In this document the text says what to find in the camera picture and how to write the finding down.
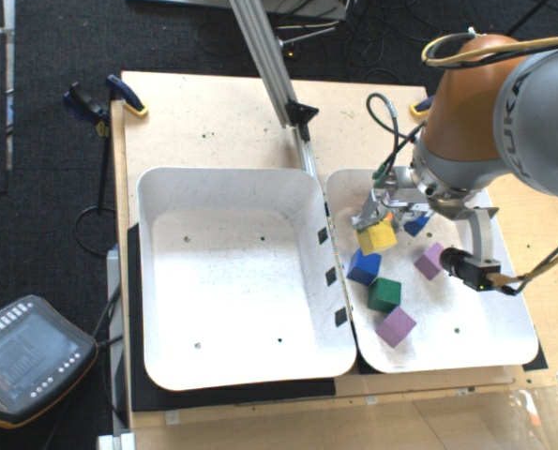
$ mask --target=blue block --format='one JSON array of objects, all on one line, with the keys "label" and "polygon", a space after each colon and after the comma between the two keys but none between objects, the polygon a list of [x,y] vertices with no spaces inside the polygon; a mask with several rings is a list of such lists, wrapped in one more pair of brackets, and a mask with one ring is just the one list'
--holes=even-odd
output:
[{"label": "blue block", "polygon": [[403,230],[409,233],[411,236],[417,236],[425,225],[429,221],[430,217],[425,217],[421,215],[416,220],[412,220],[403,224]]},{"label": "blue block", "polygon": [[350,260],[347,278],[369,286],[379,275],[380,266],[381,255],[371,253],[365,256],[359,248]]}]

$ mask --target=purple block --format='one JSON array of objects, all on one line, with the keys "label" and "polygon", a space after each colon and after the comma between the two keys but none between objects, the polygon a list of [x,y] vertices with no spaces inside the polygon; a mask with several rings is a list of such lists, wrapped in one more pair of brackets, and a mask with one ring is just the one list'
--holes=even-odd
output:
[{"label": "purple block", "polygon": [[441,244],[433,244],[431,248],[414,262],[415,267],[429,280],[433,280],[439,272],[443,270],[443,267],[439,263],[439,257],[442,251],[444,251],[444,248]]},{"label": "purple block", "polygon": [[350,266],[347,270],[347,278],[368,287],[379,275],[380,266],[381,255],[371,253],[365,256],[359,248],[352,255]]},{"label": "purple block", "polygon": [[376,333],[391,348],[395,348],[408,336],[415,326],[416,321],[403,311],[401,307],[397,306],[376,328]]}]

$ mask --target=yellow block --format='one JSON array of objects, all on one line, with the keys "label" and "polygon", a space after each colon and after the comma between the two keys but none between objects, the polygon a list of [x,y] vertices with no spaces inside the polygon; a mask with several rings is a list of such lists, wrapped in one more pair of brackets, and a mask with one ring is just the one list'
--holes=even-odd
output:
[{"label": "yellow block", "polygon": [[357,241],[364,256],[379,253],[398,243],[391,221],[387,218],[357,233]]}]

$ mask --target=green block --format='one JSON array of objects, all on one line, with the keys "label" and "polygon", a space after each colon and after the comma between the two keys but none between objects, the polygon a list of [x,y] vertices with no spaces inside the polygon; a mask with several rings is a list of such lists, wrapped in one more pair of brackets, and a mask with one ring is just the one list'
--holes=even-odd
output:
[{"label": "green block", "polygon": [[387,278],[377,278],[369,287],[369,304],[372,310],[390,313],[401,303],[401,283]]}]

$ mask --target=aluminum rail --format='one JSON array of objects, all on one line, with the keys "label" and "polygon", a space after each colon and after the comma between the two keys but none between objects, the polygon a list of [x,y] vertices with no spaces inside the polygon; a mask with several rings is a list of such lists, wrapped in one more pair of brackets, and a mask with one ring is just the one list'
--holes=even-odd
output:
[{"label": "aluminum rail", "polygon": [[293,125],[286,106],[297,102],[295,90],[280,52],[262,0],[229,0],[249,52],[262,77],[266,92],[283,127],[293,127],[301,167],[318,179],[310,142],[302,139],[298,125]]}]

